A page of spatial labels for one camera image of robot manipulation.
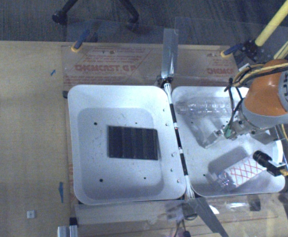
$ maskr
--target plastic bottle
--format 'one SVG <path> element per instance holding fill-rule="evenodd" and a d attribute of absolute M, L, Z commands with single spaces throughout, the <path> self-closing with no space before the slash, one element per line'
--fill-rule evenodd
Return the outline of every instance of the plastic bottle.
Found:
<path fill-rule="evenodd" d="M 252 156 L 253 154 L 224 169 L 217 175 L 215 173 L 211 174 L 210 182 L 216 183 L 227 192 L 243 185 L 266 170 L 266 168 L 259 165 Z"/>
<path fill-rule="evenodd" d="M 174 106 L 179 115 L 192 118 L 227 118 L 231 114 L 229 98 L 193 98 L 188 102 L 177 102 Z"/>

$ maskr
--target black stand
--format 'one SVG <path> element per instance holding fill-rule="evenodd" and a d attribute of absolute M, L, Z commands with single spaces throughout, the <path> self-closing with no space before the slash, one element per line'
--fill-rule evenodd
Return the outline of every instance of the black stand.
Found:
<path fill-rule="evenodd" d="M 52 19 L 55 23 L 60 25 L 66 25 L 67 24 L 67 12 L 71 9 L 72 6 L 75 5 L 75 3 L 78 0 L 68 0 L 64 7 L 61 10 L 58 10 L 55 12 L 55 14 L 52 16 Z M 134 6 L 131 4 L 129 0 L 119 0 L 120 3 L 128 10 L 128 12 L 131 14 L 131 18 L 129 19 L 129 23 L 135 24 L 138 21 L 139 14 L 134 8 Z"/>

